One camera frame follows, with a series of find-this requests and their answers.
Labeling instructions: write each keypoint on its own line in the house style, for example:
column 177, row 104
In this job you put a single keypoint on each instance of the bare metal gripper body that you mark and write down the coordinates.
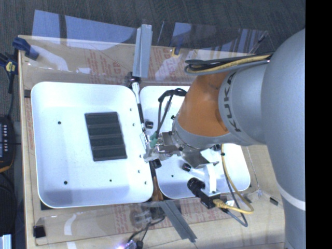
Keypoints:
column 168, row 143

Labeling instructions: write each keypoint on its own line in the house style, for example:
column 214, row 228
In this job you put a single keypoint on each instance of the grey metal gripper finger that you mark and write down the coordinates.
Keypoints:
column 149, row 158
column 160, row 156

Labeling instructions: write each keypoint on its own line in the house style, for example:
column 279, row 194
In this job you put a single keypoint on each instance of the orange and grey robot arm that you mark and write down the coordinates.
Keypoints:
column 259, row 100

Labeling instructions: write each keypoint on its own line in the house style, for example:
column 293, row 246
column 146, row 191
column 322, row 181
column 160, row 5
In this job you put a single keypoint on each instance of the small black cylinder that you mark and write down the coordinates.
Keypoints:
column 216, row 147
column 186, row 167
column 149, row 124
column 156, row 163

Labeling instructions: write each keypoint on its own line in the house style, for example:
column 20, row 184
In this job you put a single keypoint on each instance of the white plastic tray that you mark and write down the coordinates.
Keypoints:
column 67, row 149
column 181, row 183

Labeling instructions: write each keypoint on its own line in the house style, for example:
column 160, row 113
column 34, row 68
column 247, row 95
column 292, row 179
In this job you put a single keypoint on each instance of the thin black and white rod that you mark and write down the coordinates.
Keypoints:
column 140, row 110

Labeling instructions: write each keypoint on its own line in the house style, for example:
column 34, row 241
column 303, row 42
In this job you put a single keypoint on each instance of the black ribbed rectangular pad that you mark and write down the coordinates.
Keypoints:
column 105, row 136

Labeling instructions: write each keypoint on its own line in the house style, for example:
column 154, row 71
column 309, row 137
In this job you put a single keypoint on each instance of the brown cardboard board, red print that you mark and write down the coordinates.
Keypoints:
column 103, row 66

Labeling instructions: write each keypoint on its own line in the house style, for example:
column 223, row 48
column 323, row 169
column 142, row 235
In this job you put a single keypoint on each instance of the black cylinder on white bracket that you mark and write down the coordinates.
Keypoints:
column 198, row 188

